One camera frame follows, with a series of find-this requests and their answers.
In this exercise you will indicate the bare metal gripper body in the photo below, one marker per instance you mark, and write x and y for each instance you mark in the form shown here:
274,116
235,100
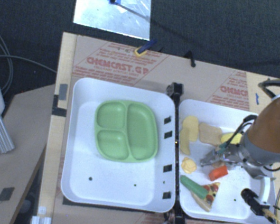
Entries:
239,159

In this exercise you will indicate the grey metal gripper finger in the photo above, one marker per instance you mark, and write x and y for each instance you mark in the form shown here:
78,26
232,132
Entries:
208,158

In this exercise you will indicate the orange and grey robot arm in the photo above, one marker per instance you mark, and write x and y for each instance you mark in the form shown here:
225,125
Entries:
271,126

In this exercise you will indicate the orange carrot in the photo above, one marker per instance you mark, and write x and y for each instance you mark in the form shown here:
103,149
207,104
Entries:
218,173

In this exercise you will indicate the yellow pasta piece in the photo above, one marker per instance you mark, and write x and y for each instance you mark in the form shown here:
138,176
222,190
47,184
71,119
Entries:
189,165

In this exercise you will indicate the yellow banana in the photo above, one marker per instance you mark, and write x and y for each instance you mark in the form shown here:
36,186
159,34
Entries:
229,137

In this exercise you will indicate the tan bread slice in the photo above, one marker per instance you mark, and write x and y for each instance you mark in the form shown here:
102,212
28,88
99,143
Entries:
209,134

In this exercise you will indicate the green pickle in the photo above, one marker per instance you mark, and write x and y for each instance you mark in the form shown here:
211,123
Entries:
193,187

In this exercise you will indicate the thin black rod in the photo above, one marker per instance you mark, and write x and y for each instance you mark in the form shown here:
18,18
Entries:
177,142

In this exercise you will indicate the pizza slice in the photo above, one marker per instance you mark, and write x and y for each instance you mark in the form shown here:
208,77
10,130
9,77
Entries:
209,198

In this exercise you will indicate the white plastic tray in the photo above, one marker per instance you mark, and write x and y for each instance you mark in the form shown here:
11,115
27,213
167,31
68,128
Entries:
225,204
116,185

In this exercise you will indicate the green divided plate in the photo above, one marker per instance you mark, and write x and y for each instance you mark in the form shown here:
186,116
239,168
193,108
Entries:
139,130

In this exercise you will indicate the brown cardboard board red print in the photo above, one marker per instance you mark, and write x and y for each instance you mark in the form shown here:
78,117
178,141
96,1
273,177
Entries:
111,63

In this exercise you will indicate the black cylinder on white bracket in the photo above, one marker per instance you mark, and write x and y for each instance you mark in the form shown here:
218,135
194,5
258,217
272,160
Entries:
253,199

